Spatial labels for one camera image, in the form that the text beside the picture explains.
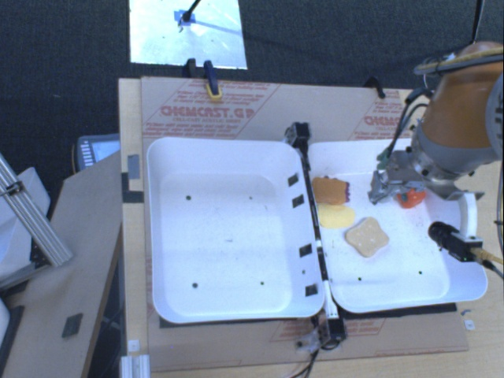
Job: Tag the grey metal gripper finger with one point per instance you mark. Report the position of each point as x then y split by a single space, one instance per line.
377 189

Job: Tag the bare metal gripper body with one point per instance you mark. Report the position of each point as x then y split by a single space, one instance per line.
409 171

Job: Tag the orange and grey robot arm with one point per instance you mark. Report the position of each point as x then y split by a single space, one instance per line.
464 104

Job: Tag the orange red toy vegetable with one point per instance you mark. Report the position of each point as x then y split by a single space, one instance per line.
411 198

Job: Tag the orange bread with purple filling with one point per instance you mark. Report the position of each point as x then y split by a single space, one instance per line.
328 190

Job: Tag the beige toast slice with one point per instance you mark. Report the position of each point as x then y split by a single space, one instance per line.
367 237

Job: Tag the yellow oval chip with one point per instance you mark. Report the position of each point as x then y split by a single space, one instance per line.
334 216

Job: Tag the thin black and white rod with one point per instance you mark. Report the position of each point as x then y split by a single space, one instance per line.
315 227

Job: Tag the white plastic tray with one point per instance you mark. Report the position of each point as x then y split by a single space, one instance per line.
224 230
393 266

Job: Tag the brown cardboard board red print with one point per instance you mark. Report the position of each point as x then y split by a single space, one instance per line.
256 108

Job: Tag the black cylinder on white bracket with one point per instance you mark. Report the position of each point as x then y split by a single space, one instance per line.
456 238

